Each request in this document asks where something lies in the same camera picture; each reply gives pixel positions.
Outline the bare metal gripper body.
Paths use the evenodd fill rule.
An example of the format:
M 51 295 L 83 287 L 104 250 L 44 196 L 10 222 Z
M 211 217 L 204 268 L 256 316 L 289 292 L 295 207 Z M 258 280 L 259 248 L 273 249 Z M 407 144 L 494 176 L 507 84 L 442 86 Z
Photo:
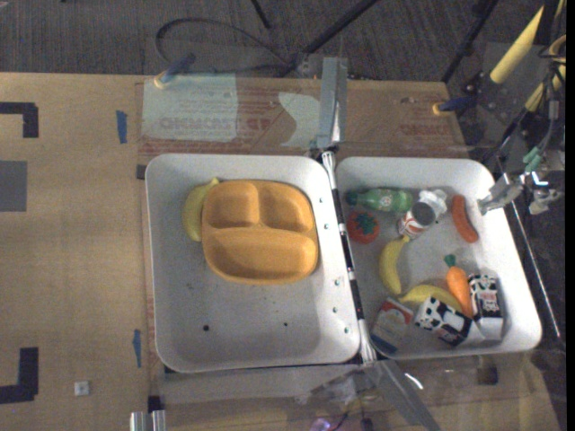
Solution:
M 530 189 L 564 190 L 565 152 L 531 150 L 524 158 L 523 181 Z

